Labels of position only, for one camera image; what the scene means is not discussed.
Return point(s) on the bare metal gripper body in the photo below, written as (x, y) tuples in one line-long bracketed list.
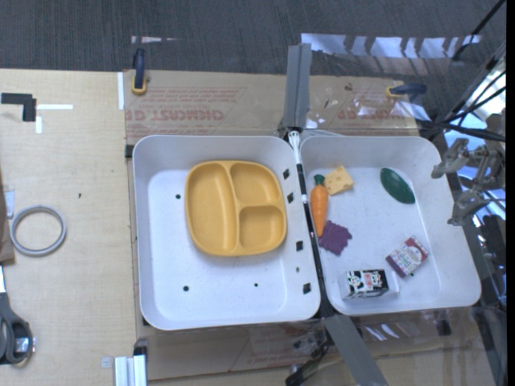
[(489, 167)]

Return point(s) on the orange toy carrot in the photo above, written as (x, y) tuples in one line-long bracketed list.
[(319, 207)]

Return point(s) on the yellow toy cheese wedge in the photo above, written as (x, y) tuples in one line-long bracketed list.
[(339, 181)]

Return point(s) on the dark green oval leaf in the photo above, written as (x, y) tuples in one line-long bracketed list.
[(396, 185)]

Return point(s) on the yellow divided plate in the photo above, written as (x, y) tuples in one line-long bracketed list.
[(209, 211)]

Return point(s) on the pink and white small carton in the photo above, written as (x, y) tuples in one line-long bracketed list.
[(407, 256)]

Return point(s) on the brown cardboard board red print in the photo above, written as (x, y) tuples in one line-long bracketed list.
[(193, 107)]

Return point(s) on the grey tape roll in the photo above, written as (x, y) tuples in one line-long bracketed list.
[(16, 239)]

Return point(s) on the purple toy grapes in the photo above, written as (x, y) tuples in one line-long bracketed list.
[(334, 237)]

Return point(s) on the white plastic tray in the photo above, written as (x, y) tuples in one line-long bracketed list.
[(225, 292), (374, 223)]

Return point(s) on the black and white cow carton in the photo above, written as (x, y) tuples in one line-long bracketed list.
[(366, 283)]

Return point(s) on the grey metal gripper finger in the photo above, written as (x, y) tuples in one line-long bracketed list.
[(450, 157), (466, 207)]

